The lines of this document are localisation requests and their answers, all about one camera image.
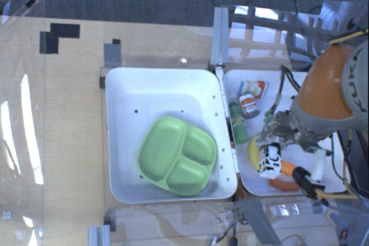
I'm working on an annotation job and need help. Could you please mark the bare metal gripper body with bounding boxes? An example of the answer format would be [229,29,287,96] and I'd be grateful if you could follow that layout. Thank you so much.
[269,110,327,154]

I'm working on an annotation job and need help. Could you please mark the yellow banana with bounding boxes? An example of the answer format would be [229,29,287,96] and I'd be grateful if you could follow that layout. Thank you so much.
[247,135,263,172]

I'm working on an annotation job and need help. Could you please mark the black and white cow-print carton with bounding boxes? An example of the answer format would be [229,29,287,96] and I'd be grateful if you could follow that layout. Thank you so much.
[258,144,283,180]

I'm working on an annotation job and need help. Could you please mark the green plastic bottle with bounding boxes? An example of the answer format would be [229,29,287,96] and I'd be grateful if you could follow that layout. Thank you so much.
[228,101,250,145]

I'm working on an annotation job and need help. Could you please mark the orange carrot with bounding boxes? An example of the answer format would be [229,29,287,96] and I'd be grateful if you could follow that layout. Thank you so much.
[280,160,298,177]

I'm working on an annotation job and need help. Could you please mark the red and white can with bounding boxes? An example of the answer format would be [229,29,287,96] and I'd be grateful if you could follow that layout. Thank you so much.
[238,93,261,120]

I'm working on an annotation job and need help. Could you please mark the white plastic tray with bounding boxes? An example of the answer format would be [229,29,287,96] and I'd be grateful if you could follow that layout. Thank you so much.
[104,67,239,205]
[223,69,351,197]

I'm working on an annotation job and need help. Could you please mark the red sausage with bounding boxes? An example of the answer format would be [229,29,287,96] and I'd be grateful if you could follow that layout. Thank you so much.
[269,176,302,192]

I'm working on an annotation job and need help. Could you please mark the blue white and red carton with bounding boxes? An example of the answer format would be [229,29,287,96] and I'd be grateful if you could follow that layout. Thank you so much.
[236,80,269,100]

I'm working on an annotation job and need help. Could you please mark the green divided plate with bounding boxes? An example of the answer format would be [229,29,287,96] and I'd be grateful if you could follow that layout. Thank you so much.
[137,116,219,198]

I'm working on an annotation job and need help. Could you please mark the black cylinder on white bracket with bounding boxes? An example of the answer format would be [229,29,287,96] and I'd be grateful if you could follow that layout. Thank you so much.
[291,149,327,200]

